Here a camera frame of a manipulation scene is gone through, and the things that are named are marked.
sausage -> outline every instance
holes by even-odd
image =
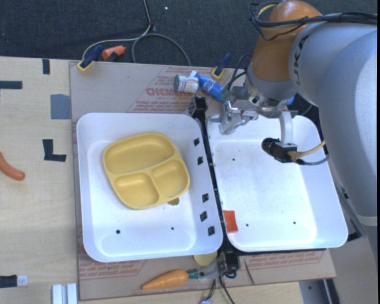
[[[25,173],[21,170],[18,170],[7,163],[4,159],[3,154],[0,152],[0,170],[2,173],[6,174],[8,177],[15,180],[23,180],[25,178]]]

yellow plate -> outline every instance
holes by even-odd
[[[179,151],[157,132],[111,143],[103,152],[103,166],[120,201],[136,210],[172,201],[190,185]]]

wooden table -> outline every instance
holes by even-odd
[[[0,57],[0,151],[23,181],[0,172],[0,276],[25,275],[27,286],[0,289],[0,303],[50,303],[51,286],[78,282],[72,124],[51,119],[50,97],[69,95],[69,61]],[[66,161],[45,161],[43,139]],[[229,289],[235,303],[303,303],[298,282]],[[102,303],[199,303],[207,291],[102,300]],[[218,289],[214,303],[229,303]]]

